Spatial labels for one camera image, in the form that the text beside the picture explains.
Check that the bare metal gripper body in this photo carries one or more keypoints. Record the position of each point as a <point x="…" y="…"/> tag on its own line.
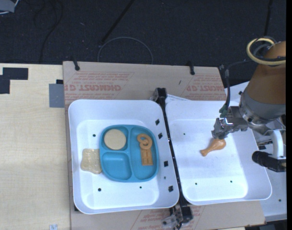
<point x="237" y="121"/>

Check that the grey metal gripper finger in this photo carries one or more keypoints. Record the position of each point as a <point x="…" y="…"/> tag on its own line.
<point x="216" y="129"/>
<point x="225" y="134"/>

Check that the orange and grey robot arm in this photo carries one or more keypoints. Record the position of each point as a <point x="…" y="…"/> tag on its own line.
<point x="268" y="80"/>

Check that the orange chicken drumstick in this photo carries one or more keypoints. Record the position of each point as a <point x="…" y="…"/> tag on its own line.
<point x="215" y="146"/>

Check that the white plastic tray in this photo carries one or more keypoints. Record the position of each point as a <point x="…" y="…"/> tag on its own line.
<point x="220" y="174"/>
<point x="122" y="195"/>

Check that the thin black rod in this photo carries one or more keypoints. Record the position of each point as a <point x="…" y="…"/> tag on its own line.
<point x="172" y="154"/>

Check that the orange pretzel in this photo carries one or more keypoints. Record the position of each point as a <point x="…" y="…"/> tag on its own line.
<point x="144" y="141"/>

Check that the orange rectangular waffle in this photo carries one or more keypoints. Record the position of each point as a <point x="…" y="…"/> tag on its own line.
<point x="147" y="157"/>

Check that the brown cardboard board red print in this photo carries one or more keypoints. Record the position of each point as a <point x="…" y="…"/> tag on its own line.
<point x="141" y="80"/>

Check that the round beige biscuit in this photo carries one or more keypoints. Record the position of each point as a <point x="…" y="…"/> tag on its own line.
<point x="115" y="139"/>

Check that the blue divided plate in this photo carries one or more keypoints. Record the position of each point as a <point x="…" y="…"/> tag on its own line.
<point x="117" y="164"/>

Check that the pale bread slice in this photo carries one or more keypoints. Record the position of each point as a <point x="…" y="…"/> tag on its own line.
<point x="89" y="162"/>

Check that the black cylinder on white bracket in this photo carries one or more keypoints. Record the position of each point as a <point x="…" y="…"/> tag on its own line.
<point x="268" y="160"/>

